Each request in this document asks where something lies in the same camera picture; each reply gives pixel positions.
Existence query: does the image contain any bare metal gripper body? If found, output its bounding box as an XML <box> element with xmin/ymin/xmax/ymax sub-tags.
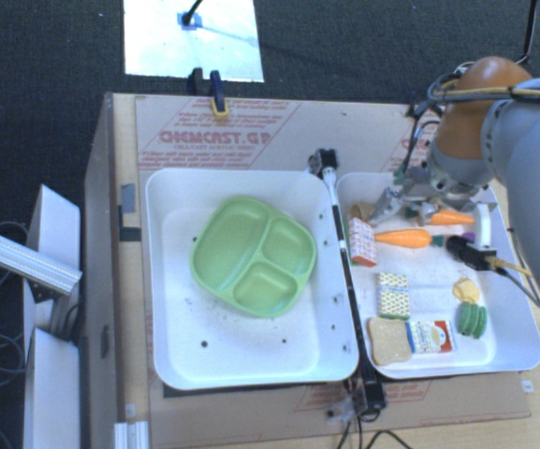
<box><xmin>393</xmin><ymin>165</ymin><xmax>482</xmax><ymax>214</ymax></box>

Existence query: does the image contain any tan ice cream cone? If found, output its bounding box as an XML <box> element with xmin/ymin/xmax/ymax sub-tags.
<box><xmin>348</xmin><ymin>202</ymin><xmax>376</xmax><ymax>225</ymax></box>

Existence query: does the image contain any small orange carrot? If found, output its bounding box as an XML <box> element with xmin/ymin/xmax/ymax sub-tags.
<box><xmin>430</xmin><ymin>209</ymin><xmax>477</xmax><ymax>227</ymax></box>

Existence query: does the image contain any large orange carrot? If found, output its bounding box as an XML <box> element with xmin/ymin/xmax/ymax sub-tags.
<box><xmin>372</xmin><ymin>227</ymin><xmax>445</xmax><ymax>251</ymax></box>

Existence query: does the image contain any orange and white carton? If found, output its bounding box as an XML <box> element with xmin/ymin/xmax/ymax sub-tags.
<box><xmin>346</xmin><ymin>217</ymin><xmax>379</xmax><ymax>268</ymax></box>

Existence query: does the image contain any thin black and white rod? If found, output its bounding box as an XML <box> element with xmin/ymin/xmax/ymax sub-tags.
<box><xmin>322</xmin><ymin>167</ymin><xmax>372</xmax><ymax>384</ymax></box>

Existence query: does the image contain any white plastic tray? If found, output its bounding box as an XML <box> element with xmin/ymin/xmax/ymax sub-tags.
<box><xmin>335</xmin><ymin>171</ymin><xmax>540</xmax><ymax>381</ymax></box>
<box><xmin>144</xmin><ymin>167</ymin><xmax>361</xmax><ymax>392</ymax></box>

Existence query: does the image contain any yellow crisp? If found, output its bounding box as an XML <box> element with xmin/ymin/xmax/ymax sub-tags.
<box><xmin>451</xmin><ymin>276</ymin><xmax>482</xmax><ymax>305</ymax></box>

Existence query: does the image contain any yellow patterned carton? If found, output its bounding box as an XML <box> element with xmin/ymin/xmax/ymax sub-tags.
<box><xmin>375</xmin><ymin>271</ymin><xmax>412</xmax><ymax>321</ymax></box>

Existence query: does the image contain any green sliced cucumber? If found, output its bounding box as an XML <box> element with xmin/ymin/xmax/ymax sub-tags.
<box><xmin>456</xmin><ymin>300</ymin><xmax>489</xmax><ymax>340</ymax></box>

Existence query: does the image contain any white blue and red carton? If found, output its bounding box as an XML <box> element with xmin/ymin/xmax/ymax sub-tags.
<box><xmin>405</xmin><ymin>319</ymin><xmax>459</xmax><ymax>355</ymax></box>

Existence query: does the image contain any tan bread slice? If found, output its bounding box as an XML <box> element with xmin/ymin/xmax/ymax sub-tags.
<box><xmin>366</xmin><ymin>315</ymin><xmax>414</xmax><ymax>368</ymax></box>

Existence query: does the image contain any brown cardboard board, red print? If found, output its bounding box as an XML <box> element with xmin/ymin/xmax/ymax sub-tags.
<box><xmin>134</xmin><ymin>94</ymin><xmax>533</xmax><ymax>435</ymax></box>

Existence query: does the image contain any green divided plate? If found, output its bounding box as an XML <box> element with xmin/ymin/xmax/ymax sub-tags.
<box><xmin>188</xmin><ymin>195</ymin><xmax>319</xmax><ymax>320</ymax></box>

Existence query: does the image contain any black block with thin wires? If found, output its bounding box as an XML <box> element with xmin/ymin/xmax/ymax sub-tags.
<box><xmin>308</xmin><ymin>148</ymin><xmax>342</xmax><ymax>178</ymax></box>
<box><xmin>350</xmin><ymin>375</ymin><xmax>388</xmax><ymax>414</ymax></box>

